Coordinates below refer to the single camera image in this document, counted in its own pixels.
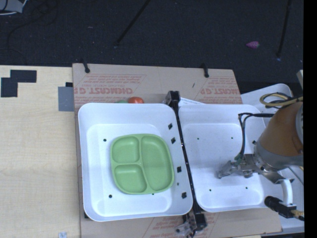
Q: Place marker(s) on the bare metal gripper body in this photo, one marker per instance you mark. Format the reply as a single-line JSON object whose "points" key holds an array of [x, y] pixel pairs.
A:
{"points": [[250, 165]]}

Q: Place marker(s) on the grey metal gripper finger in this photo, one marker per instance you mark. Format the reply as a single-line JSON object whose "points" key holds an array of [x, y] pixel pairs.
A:
{"points": [[233, 164], [226, 173]]}

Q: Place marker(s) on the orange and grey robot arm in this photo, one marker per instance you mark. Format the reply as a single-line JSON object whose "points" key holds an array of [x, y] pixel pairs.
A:
{"points": [[280, 135]]}

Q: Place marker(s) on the white plastic tray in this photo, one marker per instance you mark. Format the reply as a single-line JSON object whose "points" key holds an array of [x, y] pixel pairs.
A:
{"points": [[99, 157], [213, 152]]}

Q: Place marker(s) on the thin black rod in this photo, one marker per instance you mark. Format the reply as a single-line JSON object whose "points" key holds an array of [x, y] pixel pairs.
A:
{"points": [[184, 152]]}

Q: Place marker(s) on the green divided plate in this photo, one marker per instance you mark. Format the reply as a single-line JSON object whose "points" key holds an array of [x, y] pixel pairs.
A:
{"points": [[153, 162]]}

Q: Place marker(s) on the white printed paper sheet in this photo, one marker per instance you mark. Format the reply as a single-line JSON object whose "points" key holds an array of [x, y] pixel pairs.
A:
{"points": [[192, 101]]}

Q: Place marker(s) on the brown cardboard board red print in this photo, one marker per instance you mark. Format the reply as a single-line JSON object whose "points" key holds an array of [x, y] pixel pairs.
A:
{"points": [[153, 83]]}

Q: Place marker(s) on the red tomato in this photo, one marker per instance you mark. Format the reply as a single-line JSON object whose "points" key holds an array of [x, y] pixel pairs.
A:
{"points": [[136, 100]]}

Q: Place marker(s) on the pink strawberry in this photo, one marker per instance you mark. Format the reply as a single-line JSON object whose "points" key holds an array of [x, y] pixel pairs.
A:
{"points": [[252, 44]]}

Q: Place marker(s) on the green round toy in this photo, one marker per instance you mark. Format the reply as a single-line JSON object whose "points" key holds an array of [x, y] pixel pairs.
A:
{"points": [[121, 101]]}

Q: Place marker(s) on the black cylinder on white bracket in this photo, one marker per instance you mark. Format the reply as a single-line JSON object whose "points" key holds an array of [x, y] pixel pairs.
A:
{"points": [[277, 204]]}

